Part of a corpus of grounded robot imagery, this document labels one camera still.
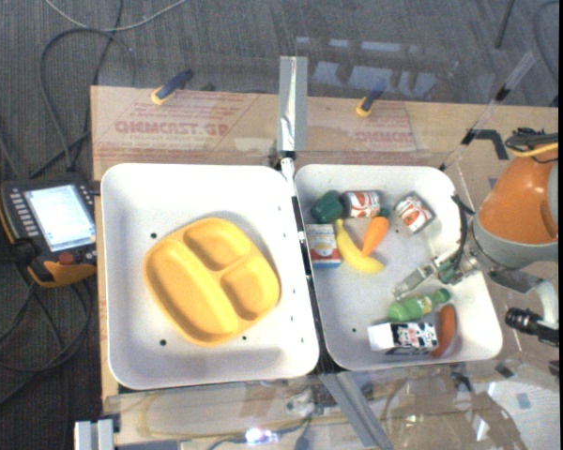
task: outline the gray floor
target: gray floor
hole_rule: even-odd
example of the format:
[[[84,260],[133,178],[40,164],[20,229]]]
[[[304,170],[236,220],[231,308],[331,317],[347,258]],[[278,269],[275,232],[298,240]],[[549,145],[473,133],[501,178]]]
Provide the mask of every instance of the gray floor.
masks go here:
[[[90,26],[116,25],[118,0],[52,1]],[[140,22],[175,1],[124,0],[118,26]],[[132,49],[131,66],[116,44],[101,60],[108,44],[104,35],[61,35],[78,27],[43,0],[0,0],[0,135],[16,166],[11,168],[0,148],[0,183],[17,173],[37,173],[62,150],[40,91],[44,51],[46,91],[68,143],[89,130],[91,83],[153,88],[190,67],[195,73],[191,89],[210,85],[276,93],[280,55],[309,58],[312,96],[361,97],[383,77],[388,80],[385,99],[485,104],[532,52],[536,63],[507,103],[554,105],[558,0],[515,0],[497,48],[508,5],[509,0],[190,0],[152,22],[114,34]],[[90,139],[72,154],[76,169],[89,177]],[[65,167],[59,157],[38,175],[57,175]],[[25,297],[25,285],[8,259],[0,229],[0,332]],[[96,282],[88,283],[89,294],[95,295]],[[41,291],[38,298],[53,315],[60,337],[65,342],[74,338],[84,323],[76,293]],[[20,327],[0,346],[3,358],[39,367],[55,355],[51,326],[40,310],[37,301],[30,303]],[[66,419],[99,417],[95,312],[74,358],[36,376],[0,406],[0,449],[59,448]],[[22,354],[28,360],[21,362]],[[0,400],[26,375],[0,368]],[[68,436],[66,447],[71,448]]]

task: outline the device screen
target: device screen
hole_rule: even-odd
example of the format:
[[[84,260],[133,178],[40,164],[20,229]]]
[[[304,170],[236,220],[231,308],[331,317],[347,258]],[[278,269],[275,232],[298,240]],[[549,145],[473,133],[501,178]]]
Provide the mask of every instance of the device screen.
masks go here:
[[[24,193],[53,252],[96,242],[96,226],[74,185]]]

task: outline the banana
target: banana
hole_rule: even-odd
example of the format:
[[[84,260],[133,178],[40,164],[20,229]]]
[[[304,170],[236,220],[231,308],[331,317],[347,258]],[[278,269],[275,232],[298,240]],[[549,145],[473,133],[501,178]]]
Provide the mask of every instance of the banana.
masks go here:
[[[355,245],[353,239],[344,228],[344,222],[340,218],[336,220],[336,244],[342,257],[357,270],[374,274],[384,270],[384,264],[373,257],[363,257],[360,249]]]

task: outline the carrot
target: carrot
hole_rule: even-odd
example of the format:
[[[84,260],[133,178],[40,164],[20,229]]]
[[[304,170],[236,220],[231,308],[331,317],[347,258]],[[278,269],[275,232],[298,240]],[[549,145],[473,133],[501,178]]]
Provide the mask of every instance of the carrot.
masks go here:
[[[390,222],[386,217],[373,217],[371,219],[363,236],[363,248],[360,251],[363,257],[368,257],[379,245],[388,233],[389,226]]]
[[[433,358],[438,358],[447,350],[457,329],[457,312],[454,305],[444,305],[436,315],[436,333],[438,346],[430,352]]]

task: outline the blue and yellow clamp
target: blue and yellow clamp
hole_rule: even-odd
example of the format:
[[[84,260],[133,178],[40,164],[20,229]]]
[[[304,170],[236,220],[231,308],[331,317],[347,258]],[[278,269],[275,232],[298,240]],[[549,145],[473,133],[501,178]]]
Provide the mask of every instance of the blue and yellow clamp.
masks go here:
[[[186,68],[184,71],[175,75],[169,82],[165,85],[160,86],[150,94],[152,101],[157,105],[162,105],[169,98],[173,96],[173,93],[177,88],[183,88],[187,82],[191,80],[194,76],[194,72],[190,68]]]
[[[356,108],[358,116],[363,118],[369,116],[369,114],[372,112],[373,103],[384,93],[386,86],[386,81],[382,80],[373,88],[368,96],[360,100]]]

